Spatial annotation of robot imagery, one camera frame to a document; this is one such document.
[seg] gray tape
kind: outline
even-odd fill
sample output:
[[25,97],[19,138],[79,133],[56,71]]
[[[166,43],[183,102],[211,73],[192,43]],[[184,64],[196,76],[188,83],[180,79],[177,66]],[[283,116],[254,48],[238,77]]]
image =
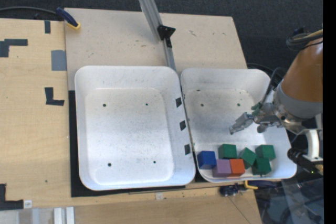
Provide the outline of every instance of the gray tape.
[[51,70],[67,71],[67,58],[64,50],[51,51]]

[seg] block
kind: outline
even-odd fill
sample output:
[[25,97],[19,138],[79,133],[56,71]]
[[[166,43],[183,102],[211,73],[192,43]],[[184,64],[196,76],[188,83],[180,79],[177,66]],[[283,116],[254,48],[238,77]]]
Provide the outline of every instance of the block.
[[237,148],[236,145],[222,144],[218,148],[218,156],[220,159],[236,159],[237,158]]
[[238,177],[245,173],[244,161],[242,159],[230,159],[231,177]]
[[256,148],[256,154],[260,158],[268,158],[270,161],[275,159],[273,145],[260,145]]
[[247,147],[244,148],[239,153],[239,158],[243,159],[244,161],[245,169],[250,168],[253,165],[254,161],[256,160],[256,157],[257,157],[257,154]]
[[200,169],[212,169],[217,165],[214,151],[201,151],[197,155],[197,161]]
[[256,160],[252,165],[253,175],[267,175],[271,171],[271,164],[268,158],[256,157]]
[[228,177],[231,175],[231,164],[229,159],[217,159],[217,165],[212,169],[213,177]]

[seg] wooden table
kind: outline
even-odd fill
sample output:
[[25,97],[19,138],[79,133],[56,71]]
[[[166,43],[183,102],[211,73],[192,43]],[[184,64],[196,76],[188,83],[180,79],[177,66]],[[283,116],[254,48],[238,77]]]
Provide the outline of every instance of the wooden table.
[[[106,19],[113,17],[113,25],[118,22],[140,25],[140,30],[133,27],[137,38],[131,33],[132,44],[137,50],[154,50],[151,44],[150,30],[142,13],[120,11],[94,11],[84,9],[68,9],[71,15],[81,22],[82,33],[93,25],[105,25],[95,22],[90,13]],[[164,23],[177,30],[172,37],[174,59],[178,73],[187,67],[246,68],[243,52],[240,47],[235,25],[231,17],[197,16],[161,14]],[[71,83],[71,70],[78,68],[79,63],[69,64],[69,53],[90,56],[92,52],[85,47],[90,46],[87,40],[82,43],[82,50],[76,51],[74,40],[77,33],[65,26],[64,22],[50,22],[50,34],[45,33],[45,22],[41,20],[0,19],[0,41],[5,39],[27,39],[28,46],[10,46],[8,57],[0,58],[0,183],[6,183],[6,200],[31,200],[34,208],[76,207],[76,221],[86,223],[86,219],[97,219],[102,215],[116,214],[121,219],[123,208],[139,217],[146,208],[155,220],[166,214],[175,214],[174,218],[166,217],[167,222],[182,221],[186,217],[199,215],[204,206],[204,217],[221,219],[230,223],[261,223],[258,208],[252,191],[243,195],[223,198],[218,193],[218,186],[226,184],[190,183],[185,189],[165,191],[162,200],[157,200],[155,192],[117,194],[99,197],[72,198],[70,192],[70,152],[69,152],[69,112],[68,90]],[[97,30],[93,36],[104,33]],[[113,36],[114,43],[128,43],[124,31],[110,28],[109,34],[100,35],[99,42],[109,40]],[[67,51],[67,71],[52,71],[51,51]],[[156,47],[156,55],[161,55],[154,65],[164,62],[163,49]],[[116,47],[113,50],[114,65],[128,64],[125,51]],[[89,64],[92,59],[81,65]],[[133,65],[147,65],[141,57],[133,57]],[[64,100],[64,105],[46,105],[45,87],[53,87],[54,99]],[[95,213],[88,214],[94,208]],[[127,220],[134,220],[129,214]]]

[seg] purple block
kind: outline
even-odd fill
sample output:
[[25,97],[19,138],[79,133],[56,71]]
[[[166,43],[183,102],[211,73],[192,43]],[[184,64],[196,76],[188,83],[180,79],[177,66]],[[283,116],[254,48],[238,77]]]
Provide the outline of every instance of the purple block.
[[212,169],[214,177],[227,177],[231,175],[231,164],[229,159],[217,159],[217,166]]

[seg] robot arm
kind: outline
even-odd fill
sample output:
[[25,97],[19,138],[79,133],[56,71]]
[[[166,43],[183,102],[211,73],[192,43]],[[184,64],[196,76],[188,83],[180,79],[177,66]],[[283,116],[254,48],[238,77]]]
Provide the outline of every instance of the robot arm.
[[[257,131],[268,127],[284,127],[288,131],[308,139],[308,153],[290,149],[288,157],[310,173],[323,173],[323,159],[319,157],[318,129],[307,129],[302,122],[323,112],[323,30],[312,34],[299,34],[287,40],[289,48],[298,48],[295,57],[282,81],[273,89],[271,76],[264,98],[244,113],[229,130],[231,134],[258,124]],[[273,93],[272,100],[267,102]]]

